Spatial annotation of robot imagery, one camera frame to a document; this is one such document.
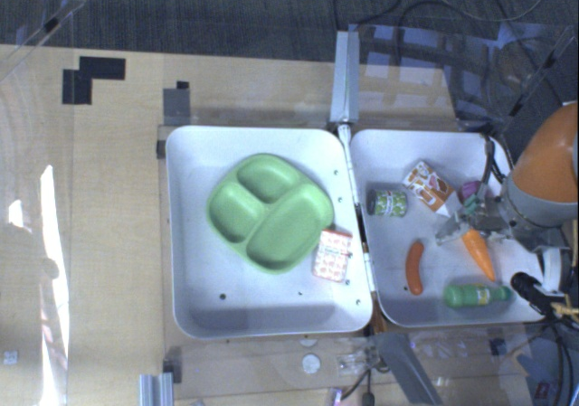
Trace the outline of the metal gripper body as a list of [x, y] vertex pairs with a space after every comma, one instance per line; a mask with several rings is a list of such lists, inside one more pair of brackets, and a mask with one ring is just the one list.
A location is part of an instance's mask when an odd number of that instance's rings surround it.
[[506, 203], [503, 198], [475, 198], [468, 206], [468, 223], [470, 227], [484, 235], [498, 235], [512, 238], [513, 233], [508, 220], [504, 218]]

